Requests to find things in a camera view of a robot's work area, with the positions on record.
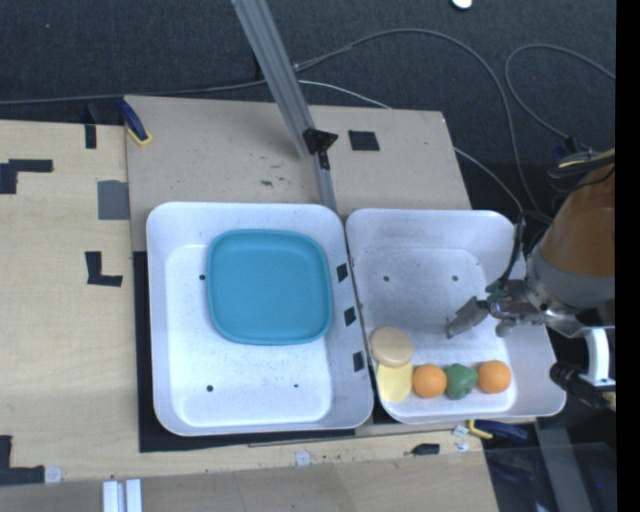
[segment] blue plate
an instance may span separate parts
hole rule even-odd
[[[333,313],[329,266],[311,238],[277,230],[227,231],[207,255],[211,320],[240,343],[308,343],[327,332]]]

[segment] green toy vegetable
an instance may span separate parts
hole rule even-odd
[[[445,371],[447,374],[446,394],[451,400],[461,400],[478,383],[478,372],[461,364],[453,364]]]

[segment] orange fruit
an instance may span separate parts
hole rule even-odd
[[[511,370],[502,361],[487,361],[478,368],[478,386],[485,393],[502,393],[509,384]]]
[[[447,389],[447,374],[435,364],[423,364],[414,370],[411,383],[418,396],[435,398]]]

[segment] white plastic tray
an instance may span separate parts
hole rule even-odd
[[[289,230],[320,244],[333,288],[325,336],[259,346],[215,330],[207,249],[235,229]],[[371,381],[344,228],[334,212],[318,205],[165,203],[148,217],[147,251],[153,401],[165,428],[183,436],[341,429],[369,417]]]
[[[414,366],[453,363],[477,367],[491,359],[506,362],[513,380],[507,391],[475,389],[462,400],[445,395],[399,403],[382,400],[402,423],[548,416],[560,411],[565,392],[552,383],[555,355],[545,327],[523,325],[507,338],[487,318],[470,331],[446,339],[447,318],[507,266],[513,224],[489,211],[363,209],[346,224],[354,280],[367,339],[378,327],[403,330],[414,345]],[[512,277],[520,277],[519,261]]]

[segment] dark background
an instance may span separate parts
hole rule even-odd
[[[475,0],[467,11],[448,0],[271,0],[269,7],[296,63],[381,31],[429,31],[376,37],[299,77],[396,109],[443,112],[454,147],[491,170],[526,210],[557,212],[562,195],[546,171],[566,137],[594,151],[615,144],[615,0]],[[2,2],[0,26],[1,119],[83,122],[90,106],[94,121],[117,124],[114,101],[124,94],[272,100],[266,86],[203,92],[256,77],[229,0]],[[310,104],[371,106],[302,87]],[[184,90],[191,92],[177,94]],[[515,221],[509,195],[477,165],[458,160],[473,207]],[[531,219],[526,243],[543,228]],[[586,364],[581,340],[553,342],[561,360]],[[549,423],[568,428],[574,443],[616,449],[611,411],[571,399]]]

